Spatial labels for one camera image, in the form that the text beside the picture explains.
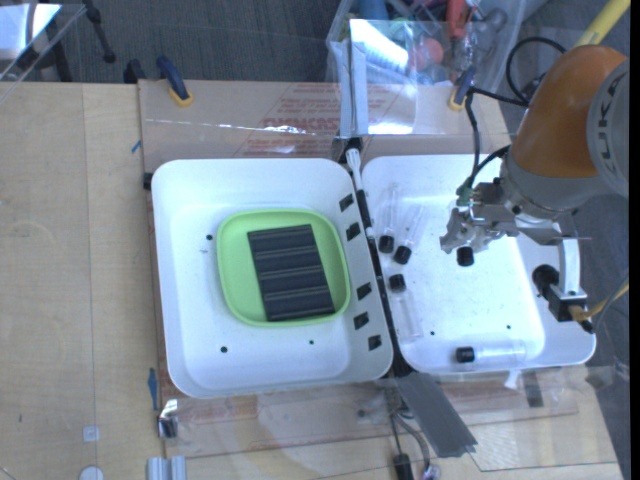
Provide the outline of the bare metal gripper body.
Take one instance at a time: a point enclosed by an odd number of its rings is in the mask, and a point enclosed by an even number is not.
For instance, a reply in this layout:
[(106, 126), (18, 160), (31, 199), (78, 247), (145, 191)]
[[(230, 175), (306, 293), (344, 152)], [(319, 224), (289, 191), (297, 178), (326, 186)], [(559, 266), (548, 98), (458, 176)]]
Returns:
[(503, 186), (494, 182), (479, 183), (472, 193), (469, 204), (469, 219), (483, 236), (501, 238), (519, 234), (515, 214), (506, 206)]

